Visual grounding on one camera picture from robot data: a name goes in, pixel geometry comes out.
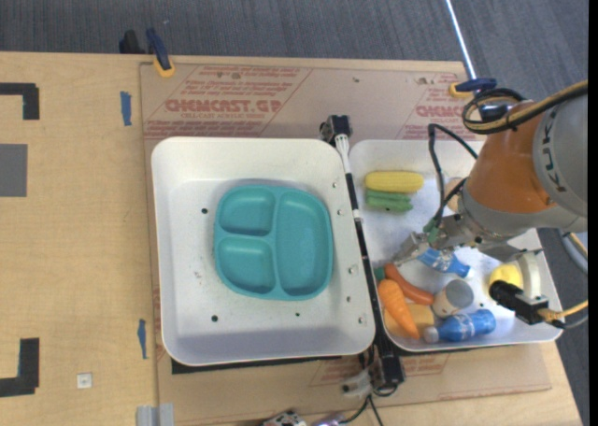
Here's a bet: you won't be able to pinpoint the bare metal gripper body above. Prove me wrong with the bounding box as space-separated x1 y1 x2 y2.
423 213 490 251

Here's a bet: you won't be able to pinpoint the white plastic tray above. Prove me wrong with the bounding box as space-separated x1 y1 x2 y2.
149 135 377 367
348 138 564 353

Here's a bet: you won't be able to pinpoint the beige round bread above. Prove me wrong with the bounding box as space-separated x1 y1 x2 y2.
442 176 469 212

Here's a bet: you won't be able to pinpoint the orange sausage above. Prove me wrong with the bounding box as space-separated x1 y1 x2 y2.
383 263 436 306

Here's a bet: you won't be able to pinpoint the blue bottle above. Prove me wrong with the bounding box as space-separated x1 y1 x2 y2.
416 247 473 280
422 308 498 345

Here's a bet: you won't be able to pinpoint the green beans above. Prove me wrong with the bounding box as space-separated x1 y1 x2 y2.
364 188 415 213

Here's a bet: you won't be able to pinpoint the orange carrot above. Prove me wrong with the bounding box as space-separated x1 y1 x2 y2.
374 266 421 341

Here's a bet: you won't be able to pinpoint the yellow corn cob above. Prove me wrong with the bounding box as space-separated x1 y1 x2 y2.
363 170 425 194

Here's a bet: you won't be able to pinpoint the yellow cheese block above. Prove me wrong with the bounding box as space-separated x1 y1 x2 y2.
383 302 436 339

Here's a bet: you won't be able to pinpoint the beige can with grey top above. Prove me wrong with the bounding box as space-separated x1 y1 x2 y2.
431 277 476 320

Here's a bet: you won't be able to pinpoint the thin black and white rod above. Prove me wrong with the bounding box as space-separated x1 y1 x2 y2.
335 133 390 347

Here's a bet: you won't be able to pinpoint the yellow lemon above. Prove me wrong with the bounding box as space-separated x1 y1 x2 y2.
488 263 524 291

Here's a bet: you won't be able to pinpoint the teal divided plate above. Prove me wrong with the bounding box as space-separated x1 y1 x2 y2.
212 184 335 301

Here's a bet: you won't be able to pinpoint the brown cardboard board red print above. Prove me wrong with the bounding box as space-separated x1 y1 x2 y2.
138 55 553 410

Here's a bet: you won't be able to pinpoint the black cylinder on white bracket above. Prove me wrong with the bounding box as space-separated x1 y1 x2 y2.
488 249 550 325

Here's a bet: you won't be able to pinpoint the black block with thin wires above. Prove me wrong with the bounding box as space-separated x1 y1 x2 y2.
320 114 353 142
368 344 406 389

